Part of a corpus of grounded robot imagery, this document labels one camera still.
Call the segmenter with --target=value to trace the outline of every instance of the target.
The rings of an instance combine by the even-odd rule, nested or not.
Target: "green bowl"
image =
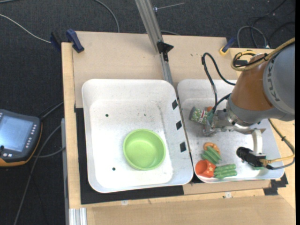
[[[165,144],[155,132],[138,129],[126,136],[123,152],[133,168],[151,170],[160,166],[165,159]]]

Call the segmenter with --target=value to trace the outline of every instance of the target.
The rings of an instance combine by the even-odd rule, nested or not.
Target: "wooden table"
[[[286,168],[289,184],[279,188],[279,195],[265,196],[270,180],[226,183],[189,183],[184,195],[151,199],[81,204],[74,107],[82,107],[81,86],[91,78],[163,79],[160,60],[154,54],[147,35],[102,32],[77,32],[84,52],[76,53],[70,43],[62,43],[62,69],[67,144],[67,192],[71,210],[86,208],[88,225],[96,224],[295,224],[295,167]],[[237,52],[225,56],[219,49],[226,44],[221,37],[164,35],[172,44],[169,63],[176,87],[183,79],[206,79],[201,55],[209,52],[227,79],[236,79],[230,62]],[[208,70],[219,79],[212,63]],[[294,121],[275,121],[294,143]],[[275,135],[282,156],[289,149]]]

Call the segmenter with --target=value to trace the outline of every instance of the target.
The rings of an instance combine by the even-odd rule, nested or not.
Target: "screen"
[[[22,152],[33,122],[3,116],[0,122],[0,146]]]

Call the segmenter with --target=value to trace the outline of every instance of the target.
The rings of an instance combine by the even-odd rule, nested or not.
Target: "handheld controller device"
[[[0,167],[27,163],[41,137],[38,117],[0,109]]]

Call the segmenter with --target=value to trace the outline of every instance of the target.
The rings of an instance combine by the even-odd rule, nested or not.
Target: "dark background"
[[[120,31],[144,33],[145,28],[134,0],[100,0],[117,17]],[[181,35],[226,37],[236,36],[251,17],[260,17],[255,26],[276,48],[295,36],[295,0],[151,0],[159,10],[161,30]],[[33,34],[49,40],[57,31],[66,40],[67,29],[117,32],[109,12],[91,0],[22,0],[0,4],[6,15]],[[259,47],[264,42],[254,33]],[[255,48],[250,30],[240,34],[242,47]],[[26,115],[39,115],[47,107],[63,100],[60,53],[51,44],[40,41],[11,21],[0,17],[0,108]],[[62,107],[44,121],[42,141],[60,124]],[[42,154],[61,147],[57,132]],[[12,225],[24,193],[31,160],[27,165],[0,169],[0,224]],[[62,225],[65,222],[62,156],[38,160],[26,194],[18,224]]]

